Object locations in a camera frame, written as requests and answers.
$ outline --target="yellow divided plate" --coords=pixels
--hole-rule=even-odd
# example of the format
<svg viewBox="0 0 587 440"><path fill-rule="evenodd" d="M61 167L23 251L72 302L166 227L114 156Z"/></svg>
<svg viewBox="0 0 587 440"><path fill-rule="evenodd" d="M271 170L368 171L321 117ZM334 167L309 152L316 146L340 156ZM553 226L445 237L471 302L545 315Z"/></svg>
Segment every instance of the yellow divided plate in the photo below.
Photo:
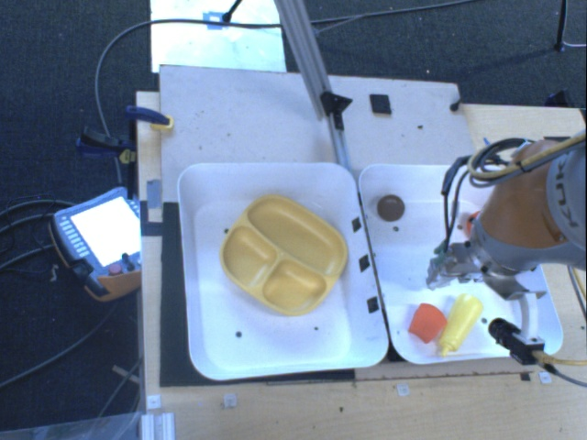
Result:
<svg viewBox="0 0 587 440"><path fill-rule="evenodd" d="M220 261L241 289L274 310L306 314L328 295L347 263L342 235L280 195L254 201L228 232Z"/></svg>

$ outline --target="black bracket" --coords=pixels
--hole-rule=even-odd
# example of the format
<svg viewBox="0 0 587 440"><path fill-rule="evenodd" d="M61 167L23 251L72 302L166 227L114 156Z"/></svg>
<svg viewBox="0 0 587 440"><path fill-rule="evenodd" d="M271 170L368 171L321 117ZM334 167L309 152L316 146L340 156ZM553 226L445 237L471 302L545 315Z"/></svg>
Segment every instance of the black bracket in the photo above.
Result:
<svg viewBox="0 0 587 440"><path fill-rule="evenodd" d="M323 92L320 95L320 101L322 101L322 107L327 116L333 115L334 127L337 130L344 130L345 125L342 122L342 112L349 107L352 100L339 94Z"/></svg>

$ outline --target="black mat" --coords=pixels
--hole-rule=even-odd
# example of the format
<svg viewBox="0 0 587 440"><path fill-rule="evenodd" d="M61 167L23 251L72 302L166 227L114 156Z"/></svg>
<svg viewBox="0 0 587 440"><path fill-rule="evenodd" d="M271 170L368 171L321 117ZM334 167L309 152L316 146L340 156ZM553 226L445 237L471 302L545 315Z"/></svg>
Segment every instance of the black mat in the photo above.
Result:
<svg viewBox="0 0 587 440"><path fill-rule="evenodd" d="M330 370L231 381L214 381L200 374L192 364L188 347L182 233L177 203L166 203L163 206L161 278L161 386L234 384L252 381L354 380L354 370Z"/></svg>

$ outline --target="yellow bottle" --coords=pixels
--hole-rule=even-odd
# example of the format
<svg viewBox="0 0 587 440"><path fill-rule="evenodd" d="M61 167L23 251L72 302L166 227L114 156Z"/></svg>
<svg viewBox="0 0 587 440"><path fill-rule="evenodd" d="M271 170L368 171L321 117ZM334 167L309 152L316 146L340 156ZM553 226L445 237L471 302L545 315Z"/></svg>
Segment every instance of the yellow bottle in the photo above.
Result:
<svg viewBox="0 0 587 440"><path fill-rule="evenodd" d="M457 301L450 308L447 325L438 340L442 357L446 357L449 351L459 350L482 311L483 305L476 297L468 293L462 293L457 297Z"/></svg>

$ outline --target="white tray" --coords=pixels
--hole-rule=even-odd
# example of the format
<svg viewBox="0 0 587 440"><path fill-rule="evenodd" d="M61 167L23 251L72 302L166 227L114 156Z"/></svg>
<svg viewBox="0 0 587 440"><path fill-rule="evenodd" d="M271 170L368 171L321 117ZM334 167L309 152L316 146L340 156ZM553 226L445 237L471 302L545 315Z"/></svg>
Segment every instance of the white tray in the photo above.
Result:
<svg viewBox="0 0 587 440"><path fill-rule="evenodd" d="M443 203L440 188L447 166L372 165L360 176L360 193L365 210L371 246L389 321L393 347L406 360L438 363L475 358L508 357L488 332L497 317L521 327L519 302L506 302L483 283L460 284L431 291L426 286L428 261L444 238ZM460 193L461 222L482 208L491 190L463 183ZM385 195L398 195L405 204L404 215L386 222L377 214L377 203ZM455 228L453 241L464 241ZM556 353L562 345L562 328L541 268L526 272L520 281L530 291L547 292L538 300L538 333L546 341L545 351ZM480 321L457 352L441 357L436 343L423 343L408 333L414 312L420 303L435 305L446 316L457 296L470 293L483 303Z"/></svg>
<svg viewBox="0 0 587 440"><path fill-rule="evenodd" d="M311 313L284 316L247 295L225 275L219 250L243 210L268 193L289 197L334 226L349 260L339 281ZM185 170L178 181L189 350L195 368L212 380L379 363L388 348L352 176L332 163L215 163Z"/></svg>

